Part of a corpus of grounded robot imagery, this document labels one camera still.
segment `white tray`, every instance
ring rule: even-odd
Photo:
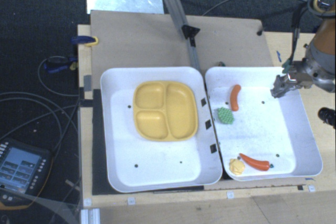
[[[143,138],[133,120],[133,94],[146,81],[170,80],[195,95],[198,130],[186,140],[155,142]],[[202,75],[190,67],[113,68],[101,76],[108,180],[123,193],[213,184],[222,175]]]
[[[235,180],[314,176],[322,171],[322,159],[299,91],[290,91],[282,98],[271,96],[270,89],[281,71],[276,67],[214,67],[205,75],[224,168]],[[242,88],[239,110],[233,112],[232,125],[223,124],[217,109],[230,108],[226,102],[236,84]],[[229,170],[229,162],[239,153],[270,161],[274,168],[262,172],[246,165],[241,175],[235,175]]]

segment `black knob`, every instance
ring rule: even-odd
[[[318,113],[319,118],[335,129],[335,110],[328,108],[321,108]]]

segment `toy sausage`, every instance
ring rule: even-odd
[[[258,161],[256,159],[252,159],[243,153],[239,154],[240,157],[251,167],[261,170],[261,171],[267,171],[270,168],[269,161]]]
[[[230,104],[231,104],[231,110],[232,111],[238,111],[239,110],[239,106],[238,106],[238,94],[241,90],[241,86],[240,85],[235,85],[232,89],[231,95],[230,95]]]

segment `blue tape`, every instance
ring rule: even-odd
[[[277,56],[278,56],[279,62],[282,62],[281,58],[280,58],[280,52],[278,52],[278,51],[277,51]]]

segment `black bracket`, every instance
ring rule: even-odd
[[[189,26],[189,25],[182,26],[182,32],[184,34],[184,37],[185,39],[189,38],[190,44],[192,47],[196,47],[195,36],[198,34],[199,31],[200,31],[199,28],[196,28],[193,26]]]

